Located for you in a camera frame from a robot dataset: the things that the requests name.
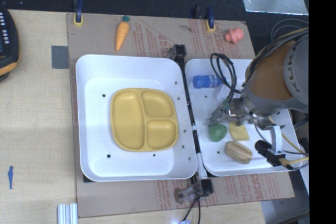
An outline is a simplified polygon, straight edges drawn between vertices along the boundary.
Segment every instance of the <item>orange carrot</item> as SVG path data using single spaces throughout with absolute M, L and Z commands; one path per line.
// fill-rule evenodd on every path
M 122 22 L 117 27 L 117 34 L 116 34 L 116 51 L 120 50 L 123 42 L 125 41 L 126 35 L 130 29 L 130 25 L 127 23 L 130 18 L 126 15 L 122 17 Z

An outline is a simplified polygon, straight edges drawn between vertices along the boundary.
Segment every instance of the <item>red object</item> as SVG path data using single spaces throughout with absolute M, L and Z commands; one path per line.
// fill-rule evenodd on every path
M 240 28 L 230 29 L 229 33 L 225 35 L 226 41 L 231 41 L 233 44 L 237 44 L 244 38 L 244 31 Z

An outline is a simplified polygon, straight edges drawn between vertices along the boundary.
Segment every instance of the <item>blue cylinder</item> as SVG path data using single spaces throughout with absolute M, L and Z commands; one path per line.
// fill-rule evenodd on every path
M 193 85 L 195 88 L 215 88 L 223 84 L 216 75 L 194 76 Z

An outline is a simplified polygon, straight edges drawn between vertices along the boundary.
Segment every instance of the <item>yellow plate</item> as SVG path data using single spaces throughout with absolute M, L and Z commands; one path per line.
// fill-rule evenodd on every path
M 173 100 L 163 91 L 128 88 L 111 101 L 111 127 L 115 142 L 135 152 L 165 150 L 179 136 Z

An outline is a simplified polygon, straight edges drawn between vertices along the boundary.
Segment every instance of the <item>cardboard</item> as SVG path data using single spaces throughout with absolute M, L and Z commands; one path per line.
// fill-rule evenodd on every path
M 166 57 L 174 44 L 186 46 L 186 62 L 209 58 L 213 52 L 231 59 L 253 59 L 254 50 L 244 22 L 215 21 L 216 31 L 208 32 L 205 20 L 162 17 L 130 17 L 130 31 L 122 48 L 115 51 L 116 29 L 122 15 L 84 14 L 83 25 L 67 15 L 69 69 L 72 97 L 78 215 L 80 218 L 188 208 L 174 194 L 191 185 L 187 180 L 145 180 L 130 182 L 90 182 L 80 168 L 79 131 L 75 65 L 85 54 L 138 57 Z M 244 38 L 237 45 L 227 42 L 229 29 L 239 27 Z M 288 172 L 211 178 L 214 192 L 201 199 L 201 206 L 235 204 L 291 198 L 294 191 Z

